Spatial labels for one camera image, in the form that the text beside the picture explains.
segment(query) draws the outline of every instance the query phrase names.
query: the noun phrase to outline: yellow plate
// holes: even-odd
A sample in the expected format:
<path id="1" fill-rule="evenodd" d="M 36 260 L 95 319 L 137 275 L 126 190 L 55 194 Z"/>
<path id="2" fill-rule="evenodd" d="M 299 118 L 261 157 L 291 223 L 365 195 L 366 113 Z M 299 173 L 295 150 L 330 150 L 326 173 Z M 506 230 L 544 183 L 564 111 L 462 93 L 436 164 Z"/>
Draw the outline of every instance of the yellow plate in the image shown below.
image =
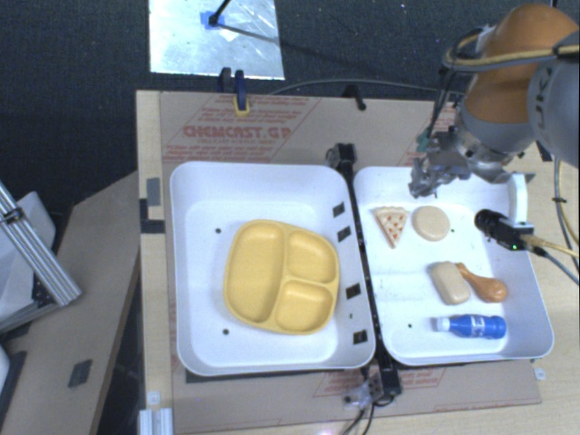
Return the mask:
<path id="1" fill-rule="evenodd" d="M 227 259 L 224 300 L 240 321 L 283 334 L 313 334 L 330 320 L 340 273 L 324 237 L 269 220 L 246 223 Z"/>

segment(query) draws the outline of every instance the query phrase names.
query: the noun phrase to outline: metal sheet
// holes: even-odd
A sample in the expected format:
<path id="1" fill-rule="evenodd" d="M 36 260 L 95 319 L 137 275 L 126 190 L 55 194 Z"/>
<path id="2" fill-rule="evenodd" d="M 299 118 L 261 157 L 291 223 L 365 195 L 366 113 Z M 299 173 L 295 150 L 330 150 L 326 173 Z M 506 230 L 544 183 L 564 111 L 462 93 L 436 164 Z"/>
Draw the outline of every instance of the metal sheet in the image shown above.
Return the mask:
<path id="1" fill-rule="evenodd" d="M 232 0 L 219 27 L 208 26 L 222 1 L 150 0 L 151 71 L 218 75 L 230 67 L 283 80 L 274 0 Z"/>

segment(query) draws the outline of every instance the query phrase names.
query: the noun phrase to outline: white tray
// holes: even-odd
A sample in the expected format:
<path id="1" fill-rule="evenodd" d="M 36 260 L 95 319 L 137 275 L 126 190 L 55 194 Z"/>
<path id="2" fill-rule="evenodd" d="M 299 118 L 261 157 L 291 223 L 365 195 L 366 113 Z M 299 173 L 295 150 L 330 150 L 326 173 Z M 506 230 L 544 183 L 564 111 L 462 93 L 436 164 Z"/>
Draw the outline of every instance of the white tray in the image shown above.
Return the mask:
<path id="1" fill-rule="evenodd" d="M 408 365 L 537 358 L 549 353 L 554 334 L 528 252 L 510 253 L 487 241 L 473 222 L 484 208 L 508 214 L 508 185 L 491 185 L 474 176 L 439 187 L 437 198 L 415 199 L 407 187 L 410 178 L 408 168 L 365 168 L 354 181 L 382 339 L 389 353 Z M 452 232 L 440 242 L 429 242 L 414 231 L 410 218 L 400 244 L 391 249 L 372 210 L 400 206 L 412 213 L 423 205 L 445 211 Z M 506 300 L 484 303 L 472 292 L 466 303 L 444 304 L 427 270 L 440 261 L 462 262 L 475 274 L 503 280 Z M 457 314 L 501 315 L 507 335 L 488 340 L 435 332 L 435 318 Z"/>
<path id="2" fill-rule="evenodd" d="M 171 175 L 178 353 L 207 376 L 358 368 L 375 349 L 371 311 L 348 188 L 323 166 L 189 162 Z M 312 230 L 335 247 L 340 262 L 333 318 L 320 332 L 287 335 L 238 321 L 223 299 L 234 235 L 253 219 Z M 351 235 L 338 241 L 346 229 Z M 360 293 L 347 299 L 353 285 Z M 365 341 L 355 343 L 366 336 Z"/>

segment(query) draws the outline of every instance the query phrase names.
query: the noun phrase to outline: white bottle cap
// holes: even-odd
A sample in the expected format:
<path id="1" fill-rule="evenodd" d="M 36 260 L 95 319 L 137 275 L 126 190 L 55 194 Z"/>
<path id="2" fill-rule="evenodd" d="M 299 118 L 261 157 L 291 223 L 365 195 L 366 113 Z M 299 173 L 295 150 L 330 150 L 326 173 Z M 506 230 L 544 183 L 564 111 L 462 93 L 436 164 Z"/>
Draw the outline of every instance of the white bottle cap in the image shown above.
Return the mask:
<path id="1" fill-rule="evenodd" d="M 447 332 L 451 327 L 451 321 L 448 317 L 438 317 L 436 327 L 439 332 Z"/>

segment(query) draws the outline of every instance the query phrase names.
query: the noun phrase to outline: blue bottle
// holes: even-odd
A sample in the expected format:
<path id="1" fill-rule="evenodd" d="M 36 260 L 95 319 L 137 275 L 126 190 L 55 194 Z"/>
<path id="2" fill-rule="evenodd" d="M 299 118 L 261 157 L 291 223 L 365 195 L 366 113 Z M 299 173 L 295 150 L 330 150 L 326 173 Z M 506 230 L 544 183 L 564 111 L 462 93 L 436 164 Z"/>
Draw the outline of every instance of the blue bottle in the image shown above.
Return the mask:
<path id="1" fill-rule="evenodd" d="M 506 321 L 503 317 L 465 314 L 459 317 L 440 317 L 437 330 L 454 332 L 462 337 L 502 338 L 506 335 Z"/>

